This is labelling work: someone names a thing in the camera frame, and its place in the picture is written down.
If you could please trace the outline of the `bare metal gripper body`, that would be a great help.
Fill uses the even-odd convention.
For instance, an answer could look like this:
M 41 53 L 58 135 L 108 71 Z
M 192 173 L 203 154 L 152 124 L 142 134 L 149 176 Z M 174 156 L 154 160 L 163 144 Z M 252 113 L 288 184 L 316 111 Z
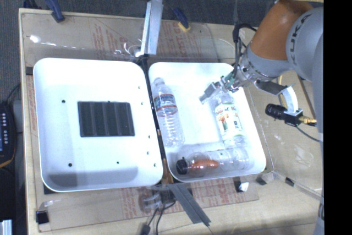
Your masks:
M 238 91 L 242 86 L 258 79 L 258 73 L 249 61 L 242 61 L 229 74 L 221 78 L 223 91 Z

